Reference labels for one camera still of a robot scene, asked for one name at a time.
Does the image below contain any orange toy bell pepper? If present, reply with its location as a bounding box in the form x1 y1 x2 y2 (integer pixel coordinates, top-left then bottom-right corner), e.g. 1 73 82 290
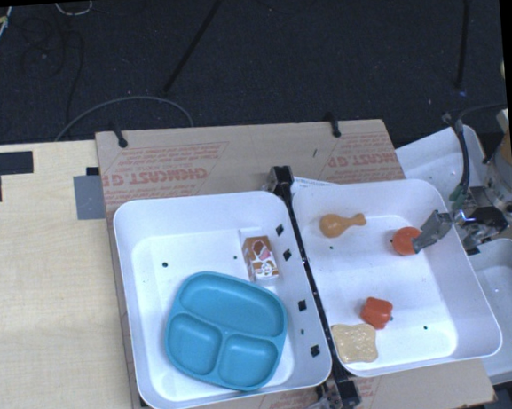
358 295 396 333

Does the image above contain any tan toy chicken drumstick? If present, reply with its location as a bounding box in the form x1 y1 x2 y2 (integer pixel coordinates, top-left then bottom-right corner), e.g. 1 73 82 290
318 209 369 240

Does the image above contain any orange toy tomato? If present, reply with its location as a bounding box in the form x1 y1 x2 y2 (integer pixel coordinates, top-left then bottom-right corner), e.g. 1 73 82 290
390 224 424 258

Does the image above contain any small brown and white carton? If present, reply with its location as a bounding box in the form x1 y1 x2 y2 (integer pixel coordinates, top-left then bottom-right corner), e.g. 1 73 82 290
240 234 281 286

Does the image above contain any thin black rod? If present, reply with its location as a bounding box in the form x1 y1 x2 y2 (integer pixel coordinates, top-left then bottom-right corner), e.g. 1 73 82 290
278 178 355 401

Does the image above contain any beige toy bread slice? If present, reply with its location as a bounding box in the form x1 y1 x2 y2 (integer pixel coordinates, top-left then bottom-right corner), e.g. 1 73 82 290
330 319 381 367

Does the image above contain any black block with wires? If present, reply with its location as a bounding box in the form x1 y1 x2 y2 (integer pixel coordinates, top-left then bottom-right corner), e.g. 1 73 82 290
264 164 295 195
332 377 362 409

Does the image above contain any white plastic tray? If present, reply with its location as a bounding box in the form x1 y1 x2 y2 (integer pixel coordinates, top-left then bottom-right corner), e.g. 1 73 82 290
111 183 337 409
289 170 506 383

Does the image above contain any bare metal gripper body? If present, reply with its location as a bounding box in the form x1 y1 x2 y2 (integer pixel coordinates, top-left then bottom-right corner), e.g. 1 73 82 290
448 181 512 255

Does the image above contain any brown cardboard board red print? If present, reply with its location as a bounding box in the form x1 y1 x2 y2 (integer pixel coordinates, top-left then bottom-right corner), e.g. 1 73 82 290
94 98 499 409

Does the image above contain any blue divided plate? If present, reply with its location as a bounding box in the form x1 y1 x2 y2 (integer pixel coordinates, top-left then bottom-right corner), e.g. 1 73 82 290
157 263 295 400

